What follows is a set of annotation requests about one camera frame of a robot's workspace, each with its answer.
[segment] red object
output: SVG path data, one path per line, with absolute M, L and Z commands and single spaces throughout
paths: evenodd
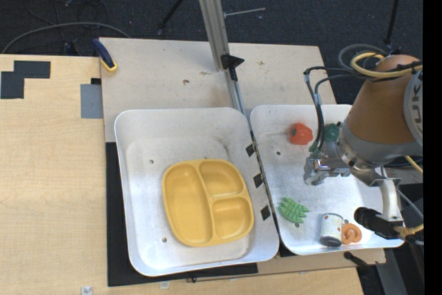
M 307 145 L 313 140 L 313 132 L 303 123 L 295 123 L 290 127 L 290 142 L 296 145 Z

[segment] wooden table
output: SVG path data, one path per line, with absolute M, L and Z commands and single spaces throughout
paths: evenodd
M 112 41 L 122 40 L 103 40 L 113 48 Z M 209 53 L 208 44 L 203 48 Z M 296 50 L 315 54 L 311 64 L 320 59 L 317 48 Z M 25 79 L 23 99 L 0 99 L 2 294 L 80 294 L 85 286 L 93 294 L 363 294 L 355 264 L 336 253 L 275 257 L 258 265 L 259 274 L 234 279 L 109 287 L 105 119 L 81 116 L 80 93 L 82 84 L 108 73 L 97 57 L 29 55 L 0 55 L 0 71 L 13 71 L 15 61 L 49 61 L 50 79 Z M 385 262 L 382 249 L 354 254 Z

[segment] blue and yellow clamp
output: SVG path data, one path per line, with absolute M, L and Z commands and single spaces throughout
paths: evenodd
M 110 72 L 117 70 L 118 68 L 117 63 L 113 61 L 106 47 L 104 47 L 103 44 L 97 38 L 94 38 L 92 40 L 92 47 L 94 48 L 95 52 L 97 52 L 104 68 L 106 68 Z

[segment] dark background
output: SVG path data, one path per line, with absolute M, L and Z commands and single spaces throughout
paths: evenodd
M 178 0 L 0 0 L 0 52 L 31 55 L 94 55 L 96 37 L 207 41 L 198 0 L 183 0 L 159 34 L 159 24 Z M 328 68 L 338 67 L 347 46 L 367 44 L 423 59 L 423 0 L 221 0 L 230 43 L 317 46 Z M 100 23 L 84 25 L 84 22 Z M 352 104 L 362 85 L 355 77 L 331 80 L 338 104 Z M 408 294 L 423 294 L 416 250 L 395 249 Z M 423 260 L 423 248 L 418 250 Z M 376 268 L 360 269 L 366 294 L 384 294 Z

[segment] black bracket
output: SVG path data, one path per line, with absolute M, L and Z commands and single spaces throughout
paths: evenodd
M 244 60 L 233 55 L 222 55 L 221 64 L 223 69 L 229 69 L 230 78 L 234 81 L 238 81 L 238 76 L 236 75 L 236 67 L 244 63 Z

